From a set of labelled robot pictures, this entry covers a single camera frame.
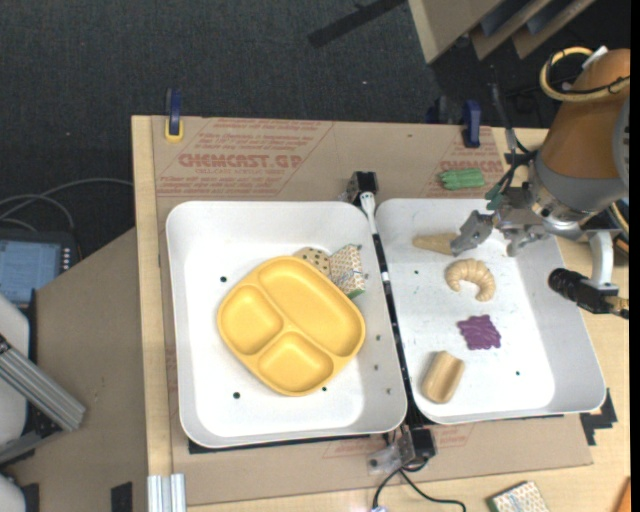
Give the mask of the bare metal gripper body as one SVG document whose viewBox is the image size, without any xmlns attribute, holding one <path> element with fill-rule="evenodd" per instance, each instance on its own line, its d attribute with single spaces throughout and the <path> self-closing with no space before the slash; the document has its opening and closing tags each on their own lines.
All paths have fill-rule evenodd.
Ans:
<svg viewBox="0 0 640 512">
<path fill-rule="evenodd" d="M 550 235 L 577 241 L 586 214 L 543 194 L 507 192 L 495 211 L 496 228 L 511 241 L 534 241 Z"/>
</svg>

